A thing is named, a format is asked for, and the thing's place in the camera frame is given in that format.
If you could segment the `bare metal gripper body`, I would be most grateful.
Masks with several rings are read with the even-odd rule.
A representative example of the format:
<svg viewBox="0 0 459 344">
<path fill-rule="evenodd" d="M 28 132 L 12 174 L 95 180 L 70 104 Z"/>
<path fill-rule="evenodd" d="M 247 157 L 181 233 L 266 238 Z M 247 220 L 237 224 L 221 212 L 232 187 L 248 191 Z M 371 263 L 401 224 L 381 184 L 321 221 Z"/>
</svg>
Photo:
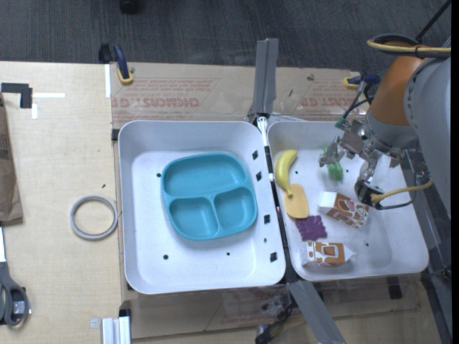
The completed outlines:
<svg viewBox="0 0 459 344">
<path fill-rule="evenodd" d="M 377 150 L 375 138 L 372 136 L 365 121 L 346 121 L 344 123 L 344 134 L 340 142 L 341 144 L 352 145 L 356 149 L 356 156 L 364 160 L 369 168 L 376 167 L 381 155 Z"/>
</svg>

